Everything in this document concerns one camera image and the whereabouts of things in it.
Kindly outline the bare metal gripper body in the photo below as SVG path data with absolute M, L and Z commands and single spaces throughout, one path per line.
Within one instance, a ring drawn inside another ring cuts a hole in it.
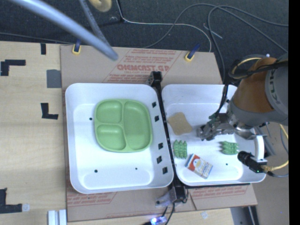
M 239 121 L 233 114 L 215 113 L 211 115 L 209 119 L 210 121 L 207 124 L 209 126 L 209 132 L 215 133 L 216 136 L 237 134 L 246 140 L 251 140 L 256 137 L 252 127 Z

